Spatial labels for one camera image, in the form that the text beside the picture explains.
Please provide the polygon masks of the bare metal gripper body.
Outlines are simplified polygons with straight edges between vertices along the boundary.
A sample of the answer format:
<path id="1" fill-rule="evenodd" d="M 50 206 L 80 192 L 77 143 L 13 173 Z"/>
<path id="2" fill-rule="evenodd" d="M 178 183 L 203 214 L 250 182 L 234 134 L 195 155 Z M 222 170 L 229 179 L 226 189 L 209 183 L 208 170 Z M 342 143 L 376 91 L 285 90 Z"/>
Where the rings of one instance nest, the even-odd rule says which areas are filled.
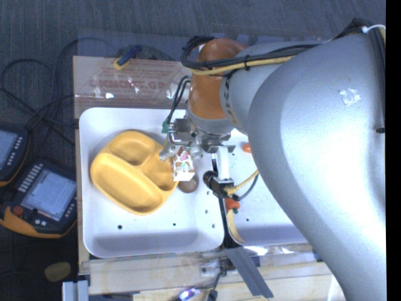
<path id="1" fill-rule="evenodd" d="M 226 120 L 191 120 L 189 117 L 175 119 L 170 125 L 170 142 L 185 150 L 197 149 L 207 153 L 231 137 L 233 127 Z"/>

